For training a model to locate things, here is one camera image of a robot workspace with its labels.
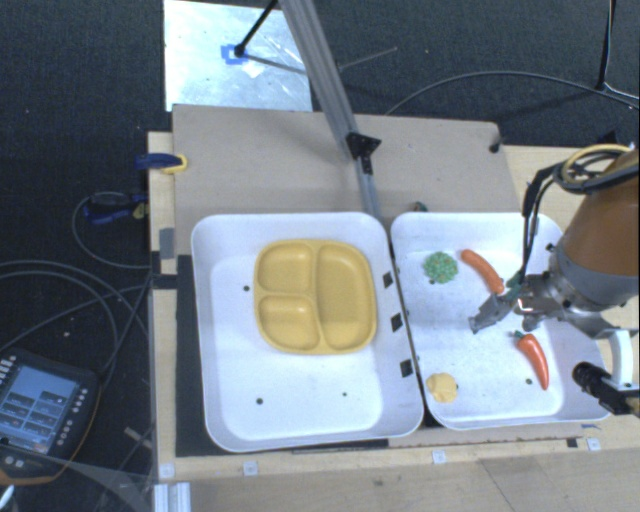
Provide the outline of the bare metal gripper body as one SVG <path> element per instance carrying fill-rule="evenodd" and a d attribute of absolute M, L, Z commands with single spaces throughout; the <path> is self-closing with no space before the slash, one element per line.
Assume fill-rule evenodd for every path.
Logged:
<path fill-rule="evenodd" d="M 621 330 L 606 321 L 602 312 L 628 301 L 628 277 L 592 271 L 580 271 L 575 277 L 585 280 L 572 282 L 551 270 L 528 276 L 515 311 L 543 310 L 548 314 L 546 319 L 565 321 L 591 339 L 608 338 Z"/>

